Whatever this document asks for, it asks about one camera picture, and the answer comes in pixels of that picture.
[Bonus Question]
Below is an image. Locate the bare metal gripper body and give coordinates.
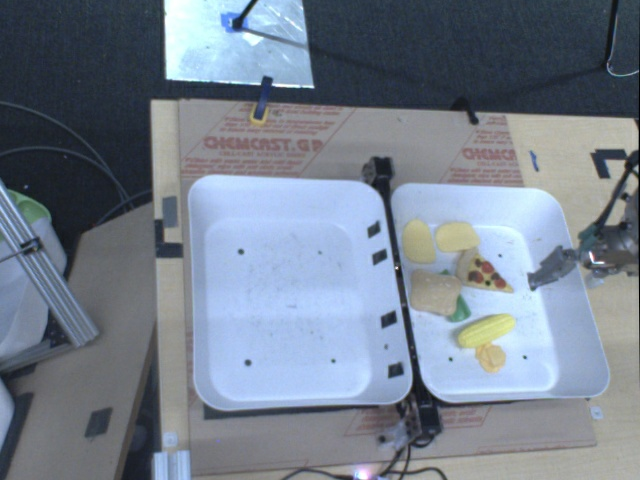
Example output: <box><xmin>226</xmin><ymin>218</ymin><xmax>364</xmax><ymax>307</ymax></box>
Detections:
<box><xmin>573</xmin><ymin>220</ymin><xmax>640</xmax><ymax>277</ymax></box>

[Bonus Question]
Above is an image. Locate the pizza slice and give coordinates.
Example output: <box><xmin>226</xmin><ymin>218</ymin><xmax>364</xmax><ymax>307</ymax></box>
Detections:
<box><xmin>455</xmin><ymin>246</ymin><xmax>516</xmax><ymax>295</ymax></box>

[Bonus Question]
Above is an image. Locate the white plastic tray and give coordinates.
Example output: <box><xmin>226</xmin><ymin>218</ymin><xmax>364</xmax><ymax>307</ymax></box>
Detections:
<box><xmin>389</xmin><ymin>182</ymin><xmax>612</xmax><ymax>405</ymax></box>
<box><xmin>187</xmin><ymin>173</ymin><xmax>414</xmax><ymax>413</ymax></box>

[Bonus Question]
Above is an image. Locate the yellow corn cob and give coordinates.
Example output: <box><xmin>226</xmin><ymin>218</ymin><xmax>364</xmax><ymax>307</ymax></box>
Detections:
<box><xmin>456</xmin><ymin>313</ymin><xmax>518</xmax><ymax>350</ymax></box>

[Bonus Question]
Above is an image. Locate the yellow potato chip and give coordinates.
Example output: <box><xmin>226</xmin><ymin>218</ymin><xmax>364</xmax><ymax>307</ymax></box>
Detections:
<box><xmin>401</xmin><ymin>218</ymin><xmax>438</xmax><ymax>265</ymax></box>
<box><xmin>433</xmin><ymin>221</ymin><xmax>482</xmax><ymax>255</ymax></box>

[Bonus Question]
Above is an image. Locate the green pepper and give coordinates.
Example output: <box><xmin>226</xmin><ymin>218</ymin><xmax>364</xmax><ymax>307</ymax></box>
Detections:
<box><xmin>439</xmin><ymin>267</ymin><xmax>473</xmax><ymax>324</ymax></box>

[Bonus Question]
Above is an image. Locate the orange pasta piece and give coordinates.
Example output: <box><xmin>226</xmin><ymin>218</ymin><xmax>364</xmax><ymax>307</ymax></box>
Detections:
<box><xmin>474</xmin><ymin>343</ymin><xmax>508</xmax><ymax>374</ymax></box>

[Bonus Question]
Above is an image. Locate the tan bread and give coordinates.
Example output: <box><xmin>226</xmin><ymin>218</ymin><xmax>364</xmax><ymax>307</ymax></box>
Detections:
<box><xmin>409</xmin><ymin>268</ymin><xmax>464</xmax><ymax>317</ymax></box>

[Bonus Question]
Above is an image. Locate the thin black rod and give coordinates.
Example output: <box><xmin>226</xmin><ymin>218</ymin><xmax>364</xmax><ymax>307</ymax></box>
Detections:
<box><xmin>378</xmin><ymin>176</ymin><xmax>429</xmax><ymax>409</ymax></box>

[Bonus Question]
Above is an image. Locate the brown cardboard board red print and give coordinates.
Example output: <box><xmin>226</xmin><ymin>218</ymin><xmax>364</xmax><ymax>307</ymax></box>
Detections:
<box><xmin>177</xmin><ymin>98</ymin><xmax>599</xmax><ymax>470</ymax></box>

